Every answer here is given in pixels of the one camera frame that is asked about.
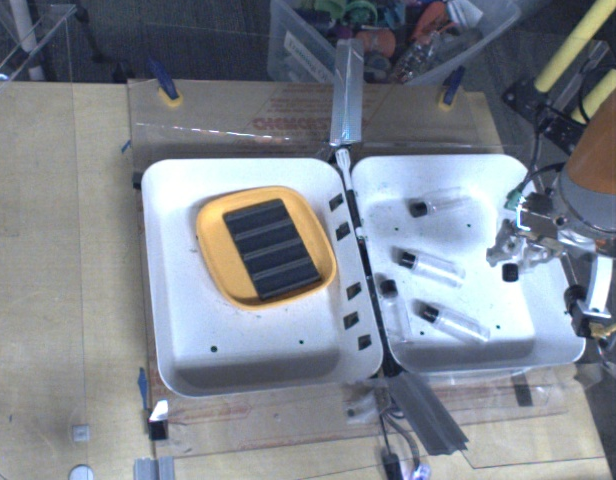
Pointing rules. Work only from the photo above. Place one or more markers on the brown cardboard board red print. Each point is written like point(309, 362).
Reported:
point(228, 113)

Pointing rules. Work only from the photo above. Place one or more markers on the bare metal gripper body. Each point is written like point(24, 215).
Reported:
point(540, 220)

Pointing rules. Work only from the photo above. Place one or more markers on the white plastic tray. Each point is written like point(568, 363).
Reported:
point(188, 318)
point(488, 238)

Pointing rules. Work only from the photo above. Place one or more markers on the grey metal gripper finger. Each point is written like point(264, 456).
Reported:
point(538, 255)
point(500, 248)

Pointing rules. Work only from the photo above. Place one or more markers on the yellow plate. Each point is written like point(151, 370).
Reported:
point(213, 248)

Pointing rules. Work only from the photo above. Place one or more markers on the black cylinder on white bracket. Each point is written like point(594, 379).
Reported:
point(599, 288)

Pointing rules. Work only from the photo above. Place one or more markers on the black ribbed rack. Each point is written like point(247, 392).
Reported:
point(273, 250)

